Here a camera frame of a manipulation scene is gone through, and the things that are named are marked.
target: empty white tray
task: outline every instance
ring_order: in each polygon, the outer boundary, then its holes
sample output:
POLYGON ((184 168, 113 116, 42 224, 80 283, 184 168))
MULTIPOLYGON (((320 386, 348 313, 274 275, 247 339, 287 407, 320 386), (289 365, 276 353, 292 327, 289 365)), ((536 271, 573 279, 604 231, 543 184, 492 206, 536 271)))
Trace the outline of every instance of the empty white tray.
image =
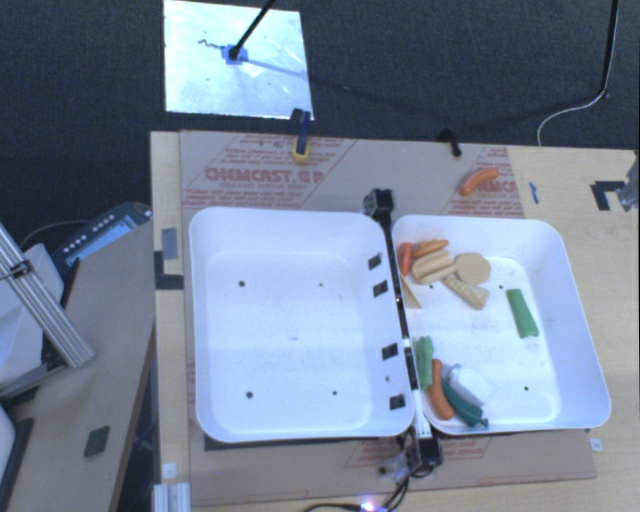
POLYGON ((196 412, 223 442, 393 436, 414 414, 382 229, 215 207, 190 225, 196 412))
POLYGON ((410 215, 393 230, 403 242, 447 239, 452 256, 479 252, 491 264, 482 287, 490 291, 477 311, 442 282, 418 285, 423 309, 407 309, 412 337, 431 336, 434 357, 476 368, 495 386, 483 407, 488 428, 457 417, 443 421, 424 398, 425 415, 452 435, 592 428, 611 402, 560 235, 537 220, 410 215), (506 296, 519 288, 540 331, 521 339, 506 296))

